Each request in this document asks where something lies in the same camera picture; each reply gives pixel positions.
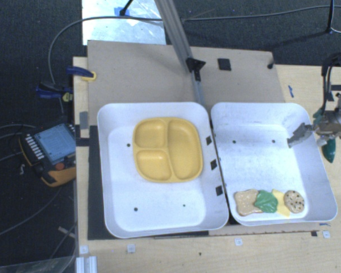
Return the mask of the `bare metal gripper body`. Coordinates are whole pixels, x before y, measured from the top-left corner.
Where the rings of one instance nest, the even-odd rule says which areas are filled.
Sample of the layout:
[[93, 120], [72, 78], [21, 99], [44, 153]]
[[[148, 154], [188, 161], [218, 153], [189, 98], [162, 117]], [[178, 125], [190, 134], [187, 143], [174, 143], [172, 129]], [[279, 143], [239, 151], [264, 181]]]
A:
[[341, 96], [334, 110], [327, 110], [326, 105], [327, 100], [324, 98], [321, 108], [313, 115], [314, 131], [324, 138], [341, 138]]

